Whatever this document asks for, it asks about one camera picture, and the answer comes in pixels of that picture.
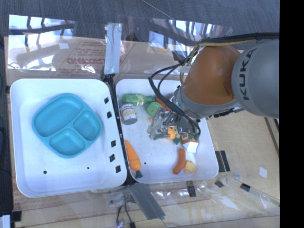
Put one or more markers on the small orange carrot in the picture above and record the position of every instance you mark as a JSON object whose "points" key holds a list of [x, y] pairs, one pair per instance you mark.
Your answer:
{"points": [[159, 101]]}

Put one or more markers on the white can yellow print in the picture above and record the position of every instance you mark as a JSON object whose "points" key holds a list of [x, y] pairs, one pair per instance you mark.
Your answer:
{"points": [[128, 114]]}

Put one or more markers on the brown cardboard board red print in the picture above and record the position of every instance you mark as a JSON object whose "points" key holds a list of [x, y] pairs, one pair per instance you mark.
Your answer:
{"points": [[78, 56]]}

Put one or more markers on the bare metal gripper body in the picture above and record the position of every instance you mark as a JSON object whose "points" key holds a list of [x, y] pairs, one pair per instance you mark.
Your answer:
{"points": [[174, 121]]}

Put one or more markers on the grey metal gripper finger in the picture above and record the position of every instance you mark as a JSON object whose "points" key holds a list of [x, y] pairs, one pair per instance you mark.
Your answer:
{"points": [[155, 121], [159, 135]]}

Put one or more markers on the orange fruit with green leaf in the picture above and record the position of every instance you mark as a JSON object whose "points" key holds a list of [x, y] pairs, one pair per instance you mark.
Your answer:
{"points": [[171, 134]]}

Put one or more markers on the brown and white carton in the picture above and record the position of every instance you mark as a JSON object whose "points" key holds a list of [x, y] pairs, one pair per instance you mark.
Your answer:
{"points": [[190, 144]]}

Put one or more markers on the green apple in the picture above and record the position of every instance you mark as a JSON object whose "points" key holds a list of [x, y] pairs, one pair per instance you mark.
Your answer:
{"points": [[152, 107]]}

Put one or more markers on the green plastic bottle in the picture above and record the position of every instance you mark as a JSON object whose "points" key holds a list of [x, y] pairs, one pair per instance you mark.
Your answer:
{"points": [[133, 99]]}

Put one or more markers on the large orange carrot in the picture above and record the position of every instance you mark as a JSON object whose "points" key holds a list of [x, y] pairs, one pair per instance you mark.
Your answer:
{"points": [[133, 158]]}

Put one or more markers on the orange sausage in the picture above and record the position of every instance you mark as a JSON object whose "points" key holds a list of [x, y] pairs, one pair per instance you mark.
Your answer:
{"points": [[181, 160]]}

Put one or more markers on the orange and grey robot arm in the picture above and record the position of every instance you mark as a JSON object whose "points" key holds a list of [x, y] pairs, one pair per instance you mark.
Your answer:
{"points": [[213, 79]]}

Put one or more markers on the white plastic tray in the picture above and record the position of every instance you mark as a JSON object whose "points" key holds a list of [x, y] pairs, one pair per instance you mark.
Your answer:
{"points": [[156, 158], [71, 174]]}

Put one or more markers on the blue divided plate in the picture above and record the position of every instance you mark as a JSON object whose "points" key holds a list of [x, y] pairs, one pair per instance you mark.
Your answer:
{"points": [[61, 117]]}

